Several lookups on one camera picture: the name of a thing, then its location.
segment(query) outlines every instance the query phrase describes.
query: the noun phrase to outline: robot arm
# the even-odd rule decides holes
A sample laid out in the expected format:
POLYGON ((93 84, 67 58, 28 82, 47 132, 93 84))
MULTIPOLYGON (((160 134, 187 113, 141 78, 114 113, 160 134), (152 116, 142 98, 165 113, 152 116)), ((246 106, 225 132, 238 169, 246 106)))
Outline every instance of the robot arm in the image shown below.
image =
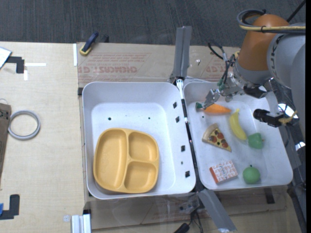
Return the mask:
POLYGON ((212 105, 220 95, 228 102, 237 94, 265 97, 267 92, 259 87, 274 78, 291 89, 305 135, 305 23, 289 25, 281 17, 257 10, 241 12, 238 20, 249 31, 234 62, 233 75, 219 84, 219 89, 210 90, 202 107, 212 105), (247 17, 258 15, 251 27, 245 24, 247 17))

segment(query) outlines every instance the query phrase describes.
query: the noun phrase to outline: cardboard sheet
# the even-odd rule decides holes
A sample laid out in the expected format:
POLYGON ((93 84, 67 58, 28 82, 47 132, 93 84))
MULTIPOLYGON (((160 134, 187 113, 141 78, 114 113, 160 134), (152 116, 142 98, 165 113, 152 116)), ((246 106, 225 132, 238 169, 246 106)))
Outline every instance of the cardboard sheet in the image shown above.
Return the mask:
MULTIPOLYGON (((224 50, 230 56, 239 49, 224 50)), ((173 71, 174 54, 175 46, 96 43, 87 56, 77 53, 79 88, 94 81, 165 82, 173 71)), ((190 47, 189 79, 218 81, 224 71, 224 61, 208 47, 190 47)))
POLYGON ((0 183, 4 162, 5 147, 8 138, 8 128, 10 123, 10 115, 12 108, 8 104, 0 101, 0 183))

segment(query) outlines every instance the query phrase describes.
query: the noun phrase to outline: white tape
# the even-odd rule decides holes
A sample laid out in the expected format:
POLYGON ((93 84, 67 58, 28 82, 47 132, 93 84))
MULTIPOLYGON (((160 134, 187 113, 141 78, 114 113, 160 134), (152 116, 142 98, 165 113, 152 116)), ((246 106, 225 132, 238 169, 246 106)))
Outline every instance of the white tape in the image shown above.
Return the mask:
POLYGON ((73 44, 73 66, 78 65, 78 56, 77 56, 77 44, 73 44))
POLYGON ((26 67, 24 68, 24 81, 28 81, 28 70, 26 67))

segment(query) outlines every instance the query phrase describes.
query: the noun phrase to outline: yellow divided plate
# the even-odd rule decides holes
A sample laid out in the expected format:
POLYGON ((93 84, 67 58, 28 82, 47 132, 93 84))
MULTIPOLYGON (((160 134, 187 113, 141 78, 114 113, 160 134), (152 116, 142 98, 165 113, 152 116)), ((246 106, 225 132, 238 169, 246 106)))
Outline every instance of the yellow divided plate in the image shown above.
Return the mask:
POLYGON ((152 136, 130 129, 112 128, 97 141, 94 178, 104 189, 144 193, 156 184, 159 148, 152 136))

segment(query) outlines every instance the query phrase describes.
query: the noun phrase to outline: black cable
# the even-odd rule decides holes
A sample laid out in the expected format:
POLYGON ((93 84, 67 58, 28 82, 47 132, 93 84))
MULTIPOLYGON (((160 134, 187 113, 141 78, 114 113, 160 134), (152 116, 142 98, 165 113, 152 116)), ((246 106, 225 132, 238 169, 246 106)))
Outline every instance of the black cable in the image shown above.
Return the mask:
POLYGON ((254 17, 254 16, 262 16, 264 14, 266 14, 265 9, 263 9, 262 11, 260 11, 260 10, 249 10, 242 16, 242 22, 247 24, 247 25, 251 25, 249 22, 246 21, 247 18, 254 17))
POLYGON ((189 223, 189 225, 190 225, 192 222, 194 222, 194 223, 199 227, 200 233, 204 233, 204 232, 203 232, 202 223, 201 223, 199 214, 198 214, 198 212, 197 212, 197 209, 194 210, 193 212, 191 212, 191 214, 190 214, 190 223, 189 223), (197 222, 194 220, 194 215, 196 215, 196 217, 197 217, 199 223, 197 223, 197 222))
POLYGON ((263 30, 253 31, 258 33, 291 33, 291 34, 306 34, 306 30, 263 30))
POLYGON ((218 53, 216 53, 216 51, 212 48, 212 46, 211 46, 211 44, 208 42, 208 44, 207 44, 207 46, 208 46, 208 48, 212 51, 212 53, 213 54, 215 54, 218 58, 220 58, 220 59, 224 59, 223 57, 221 57, 218 53))
POLYGON ((189 229, 189 224, 183 223, 174 233, 186 233, 189 229))
POLYGON ((233 55, 231 55, 230 59, 226 62, 225 71, 224 71, 224 74, 222 76, 222 79, 224 80, 223 83, 226 83, 229 67, 232 66, 232 64, 234 62, 235 62, 235 56, 233 54, 233 55))
POLYGON ((303 0, 302 3, 297 7, 297 9, 290 15, 290 17, 286 20, 287 22, 290 22, 292 18, 297 14, 297 12, 302 8, 303 5, 305 5, 306 0, 303 0))

